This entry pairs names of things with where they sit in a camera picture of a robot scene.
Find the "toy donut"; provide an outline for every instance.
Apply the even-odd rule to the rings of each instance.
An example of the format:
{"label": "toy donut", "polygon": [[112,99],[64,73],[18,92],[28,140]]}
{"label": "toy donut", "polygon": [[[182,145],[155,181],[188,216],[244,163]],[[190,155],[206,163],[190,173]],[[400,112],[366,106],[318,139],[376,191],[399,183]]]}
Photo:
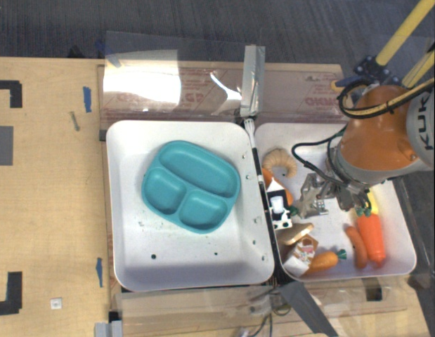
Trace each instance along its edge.
{"label": "toy donut", "polygon": [[262,167],[273,173],[272,168],[275,166],[284,167],[287,171],[287,178],[294,177],[297,174],[297,163],[294,157],[290,156],[284,149],[274,149],[264,157]]}

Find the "teal plate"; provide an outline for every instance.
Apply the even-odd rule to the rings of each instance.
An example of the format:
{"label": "teal plate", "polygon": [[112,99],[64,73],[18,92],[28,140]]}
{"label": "teal plate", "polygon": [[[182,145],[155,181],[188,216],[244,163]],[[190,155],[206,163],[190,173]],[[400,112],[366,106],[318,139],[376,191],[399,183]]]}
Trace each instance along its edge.
{"label": "teal plate", "polygon": [[225,221],[239,191],[239,174],[231,164],[180,140],[161,148],[142,182],[142,198],[151,211],[200,234]]}

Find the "orange bottle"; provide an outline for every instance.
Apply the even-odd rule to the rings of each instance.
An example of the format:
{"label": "orange bottle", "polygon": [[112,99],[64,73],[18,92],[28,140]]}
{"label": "orange bottle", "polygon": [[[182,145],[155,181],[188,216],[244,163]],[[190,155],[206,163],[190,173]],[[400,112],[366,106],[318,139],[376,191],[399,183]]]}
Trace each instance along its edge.
{"label": "orange bottle", "polygon": [[369,217],[362,215],[357,222],[368,258],[376,262],[378,267],[381,267],[386,258],[386,251],[384,250],[383,232],[378,215],[374,213]]}

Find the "wooden table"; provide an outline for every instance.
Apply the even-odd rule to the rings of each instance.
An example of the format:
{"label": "wooden table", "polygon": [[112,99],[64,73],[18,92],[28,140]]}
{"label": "wooden table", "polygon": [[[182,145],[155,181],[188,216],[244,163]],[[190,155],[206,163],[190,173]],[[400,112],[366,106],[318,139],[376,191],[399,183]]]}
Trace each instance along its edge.
{"label": "wooden table", "polygon": [[[0,126],[13,127],[14,147],[12,166],[0,166],[0,301],[8,272],[22,272],[22,308],[0,316],[0,336],[92,336],[94,324],[108,320],[101,65],[103,60],[0,58],[0,80],[18,80],[23,89],[22,108],[10,108],[9,91],[0,90]],[[405,308],[330,322],[340,336],[428,336],[415,292],[400,286]],[[62,298],[62,308],[51,306],[54,298]],[[310,334],[305,323],[284,321],[275,319],[274,336]]]}

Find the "gray square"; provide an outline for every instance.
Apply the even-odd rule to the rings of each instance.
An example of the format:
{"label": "gray square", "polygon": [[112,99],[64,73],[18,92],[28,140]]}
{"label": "gray square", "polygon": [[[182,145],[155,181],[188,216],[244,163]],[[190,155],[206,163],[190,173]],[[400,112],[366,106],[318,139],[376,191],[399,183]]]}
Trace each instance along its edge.
{"label": "gray square", "polygon": [[0,126],[0,166],[13,165],[13,133],[12,126]]}

